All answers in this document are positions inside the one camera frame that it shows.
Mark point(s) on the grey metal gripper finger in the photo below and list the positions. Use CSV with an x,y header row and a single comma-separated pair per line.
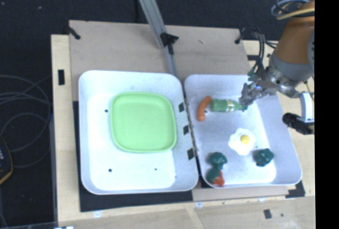
x,y
245,93
254,96

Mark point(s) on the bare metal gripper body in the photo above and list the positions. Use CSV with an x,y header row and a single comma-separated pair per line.
x,y
278,84

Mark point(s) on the green plastic bottle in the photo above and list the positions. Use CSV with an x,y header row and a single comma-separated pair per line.
x,y
221,105

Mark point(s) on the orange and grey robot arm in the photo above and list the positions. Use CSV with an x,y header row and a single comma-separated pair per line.
x,y
294,37

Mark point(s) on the orange sausage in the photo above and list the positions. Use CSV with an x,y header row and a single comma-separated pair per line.
x,y
201,110

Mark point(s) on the white fried egg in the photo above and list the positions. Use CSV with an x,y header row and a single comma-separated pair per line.
x,y
242,141

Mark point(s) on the white plastic tray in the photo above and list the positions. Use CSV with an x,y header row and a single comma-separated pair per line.
x,y
217,132
132,169

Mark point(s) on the dark green broccoli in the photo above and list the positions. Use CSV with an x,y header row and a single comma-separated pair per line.
x,y
217,159
263,157

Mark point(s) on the orange carrot with green top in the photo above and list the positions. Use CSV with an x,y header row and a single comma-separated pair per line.
x,y
215,177

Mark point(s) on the green plate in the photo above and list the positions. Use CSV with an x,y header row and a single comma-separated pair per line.
x,y
143,122

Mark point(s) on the brown cardboard board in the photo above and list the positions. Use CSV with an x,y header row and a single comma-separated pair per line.
x,y
119,45

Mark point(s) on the black cylinder on white bracket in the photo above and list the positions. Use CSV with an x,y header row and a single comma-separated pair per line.
x,y
298,120

